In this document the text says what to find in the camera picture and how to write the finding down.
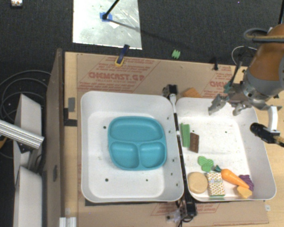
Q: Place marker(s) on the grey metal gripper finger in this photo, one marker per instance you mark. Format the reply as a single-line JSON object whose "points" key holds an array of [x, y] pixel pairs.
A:
{"points": [[217, 105], [238, 109]]}

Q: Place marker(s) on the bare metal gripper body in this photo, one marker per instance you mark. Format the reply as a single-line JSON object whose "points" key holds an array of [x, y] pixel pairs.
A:
{"points": [[249, 97]]}

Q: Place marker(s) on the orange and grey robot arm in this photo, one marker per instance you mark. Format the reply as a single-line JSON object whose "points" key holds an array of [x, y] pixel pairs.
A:
{"points": [[264, 59]]}

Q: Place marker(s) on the orange wafer slice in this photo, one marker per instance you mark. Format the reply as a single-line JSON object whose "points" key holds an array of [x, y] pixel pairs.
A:
{"points": [[191, 92]]}

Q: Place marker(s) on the white plastic tray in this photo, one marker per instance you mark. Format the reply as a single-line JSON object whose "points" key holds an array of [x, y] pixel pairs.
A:
{"points": [[92, 174], [216, 137]]}

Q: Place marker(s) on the green ribbed stick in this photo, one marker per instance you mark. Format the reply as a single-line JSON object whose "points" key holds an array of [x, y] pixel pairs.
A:
{"points": [[184, 134]]}

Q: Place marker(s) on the brown chocolate bar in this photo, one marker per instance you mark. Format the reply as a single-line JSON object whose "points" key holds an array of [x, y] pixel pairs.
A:
{"points": [[194, 142]]}

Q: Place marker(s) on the thin black and white rod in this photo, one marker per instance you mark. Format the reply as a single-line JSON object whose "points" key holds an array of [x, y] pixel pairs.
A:
{"points": [[176, 126]]}

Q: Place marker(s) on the green lettuce leaf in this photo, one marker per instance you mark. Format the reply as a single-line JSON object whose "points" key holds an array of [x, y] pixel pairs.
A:
{"points": [[204, 162]]}

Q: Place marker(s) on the small green ribbed piece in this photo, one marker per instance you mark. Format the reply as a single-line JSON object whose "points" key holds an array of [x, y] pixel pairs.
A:
{"points": [[176, 53]]}

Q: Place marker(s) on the orange carrot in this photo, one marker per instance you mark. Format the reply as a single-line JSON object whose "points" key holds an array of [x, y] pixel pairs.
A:
{"points": [[232, 177]]}

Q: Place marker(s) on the purple grapes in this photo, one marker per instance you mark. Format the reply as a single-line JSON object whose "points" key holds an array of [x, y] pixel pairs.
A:
{"points": [[248, 181]]}

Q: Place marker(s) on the white packet with yellow print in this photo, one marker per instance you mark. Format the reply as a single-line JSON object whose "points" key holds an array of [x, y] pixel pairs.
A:
{"points": [[216, 184]]}

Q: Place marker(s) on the tan round biscuit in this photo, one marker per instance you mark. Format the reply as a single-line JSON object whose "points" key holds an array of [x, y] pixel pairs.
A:
{"points": [[197, 182]]}

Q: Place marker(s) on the yellow cheese wedge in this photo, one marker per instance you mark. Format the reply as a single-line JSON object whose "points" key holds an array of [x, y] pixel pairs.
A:
{"points": [[244, 192]]}

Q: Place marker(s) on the brown cardboard board red print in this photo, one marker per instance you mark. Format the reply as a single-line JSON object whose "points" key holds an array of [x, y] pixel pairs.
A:
{"points": [[134, 77]]}

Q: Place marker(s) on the blue divided plate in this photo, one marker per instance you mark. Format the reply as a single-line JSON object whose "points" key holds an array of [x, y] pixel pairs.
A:
{"points": [[136, 141]]}

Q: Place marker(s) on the small white printed can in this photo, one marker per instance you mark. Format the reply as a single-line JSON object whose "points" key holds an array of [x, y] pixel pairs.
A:
{"points": [[16, 2]]}

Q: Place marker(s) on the black cylinder on white bracket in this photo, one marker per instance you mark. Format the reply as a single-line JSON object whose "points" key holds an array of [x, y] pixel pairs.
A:
{"points": [[263, 132]]}

